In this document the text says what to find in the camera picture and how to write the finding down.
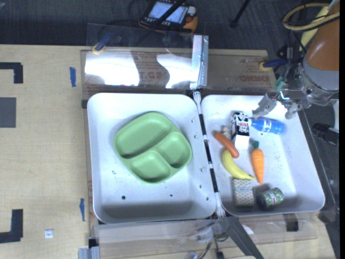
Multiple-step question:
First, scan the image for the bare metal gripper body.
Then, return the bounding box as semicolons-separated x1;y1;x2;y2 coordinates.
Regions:
279;68;340;108

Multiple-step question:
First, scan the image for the orange sausage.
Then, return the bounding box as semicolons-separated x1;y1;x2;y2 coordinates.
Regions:
213;131;240;159

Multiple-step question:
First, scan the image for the white plastic tray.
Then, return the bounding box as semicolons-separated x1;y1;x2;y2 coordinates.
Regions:
200;94;326;218
86;92;218;224

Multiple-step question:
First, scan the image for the cow print milk carton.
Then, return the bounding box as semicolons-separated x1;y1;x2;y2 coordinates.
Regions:
230;111;251;154

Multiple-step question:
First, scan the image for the orange carrot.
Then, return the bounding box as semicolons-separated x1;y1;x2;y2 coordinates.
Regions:
251;140;265;185

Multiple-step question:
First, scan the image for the beige patterned packet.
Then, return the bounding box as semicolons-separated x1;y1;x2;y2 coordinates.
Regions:
231;178;255;208

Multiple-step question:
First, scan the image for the green divided plate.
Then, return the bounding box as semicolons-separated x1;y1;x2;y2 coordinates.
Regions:
113;111;193;185

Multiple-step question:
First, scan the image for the blue plastic bottle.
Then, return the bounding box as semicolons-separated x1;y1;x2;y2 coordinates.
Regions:
247;117;286;135

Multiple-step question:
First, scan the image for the green can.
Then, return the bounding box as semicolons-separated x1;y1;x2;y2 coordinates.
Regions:
256;187;285;211

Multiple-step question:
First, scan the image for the yellow banana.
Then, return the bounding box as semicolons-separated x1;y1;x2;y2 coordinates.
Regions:
222;148;256;181

